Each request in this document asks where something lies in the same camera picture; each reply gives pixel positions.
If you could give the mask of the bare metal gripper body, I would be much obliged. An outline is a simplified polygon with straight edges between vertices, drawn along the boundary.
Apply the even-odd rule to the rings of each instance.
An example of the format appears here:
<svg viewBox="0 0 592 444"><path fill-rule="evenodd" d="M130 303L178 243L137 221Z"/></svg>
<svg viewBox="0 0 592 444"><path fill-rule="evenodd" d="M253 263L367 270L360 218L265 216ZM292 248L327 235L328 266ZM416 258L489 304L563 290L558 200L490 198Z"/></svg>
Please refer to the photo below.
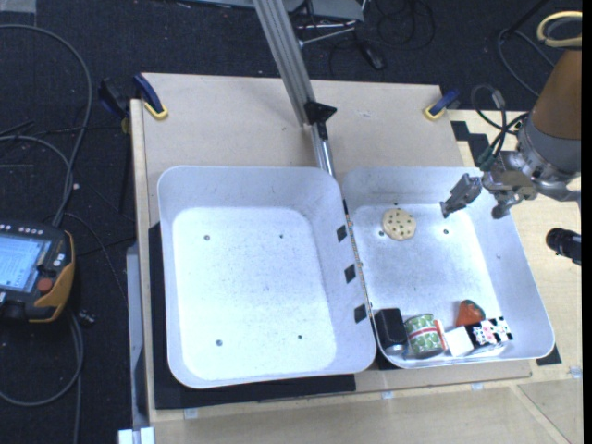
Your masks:
<svg viewBox="0 0 592 444"><path fill-rule="evenodd" d="M483 186L500 203L518 204L538 195L558 202L581 201L581 192L568 187L578 173L561 170L535 152L500 151L481 161L480 169Z"/></svg>

